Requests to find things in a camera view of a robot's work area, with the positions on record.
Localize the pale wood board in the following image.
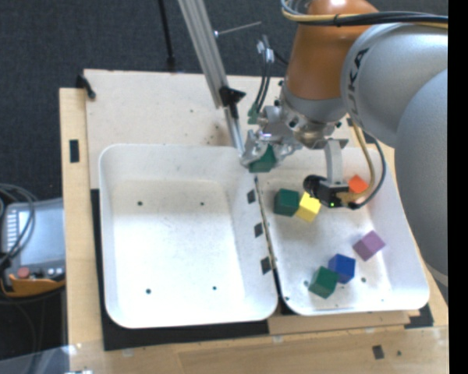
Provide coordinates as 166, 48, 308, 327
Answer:
83, 68, 422, 337

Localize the blue cube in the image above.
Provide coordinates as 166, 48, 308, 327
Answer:
328, 252, 357, 285

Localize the purple cube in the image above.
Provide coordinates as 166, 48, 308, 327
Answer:
352, 229, 387, 263

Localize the thin black and white rod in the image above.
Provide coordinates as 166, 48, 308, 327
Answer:
253, 175, 278, 274

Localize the orange cube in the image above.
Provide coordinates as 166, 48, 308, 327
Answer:
347, 174, 371, 196

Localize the yellow cube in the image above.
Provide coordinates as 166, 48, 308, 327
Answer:
295, 192, 322, 224

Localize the black cylinder on white bracket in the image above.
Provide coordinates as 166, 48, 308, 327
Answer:
303, 138, 351, 210

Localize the green cube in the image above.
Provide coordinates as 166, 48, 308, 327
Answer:
273, 188, 301, 218
248, 144, 278, 175
307, 265, 340, 300

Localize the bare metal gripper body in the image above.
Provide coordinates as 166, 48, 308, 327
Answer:
256, 104, 338, 150

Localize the white plastic tray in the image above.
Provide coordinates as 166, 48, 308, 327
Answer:
253, 146, 431, 317
97, 143, 279, 330

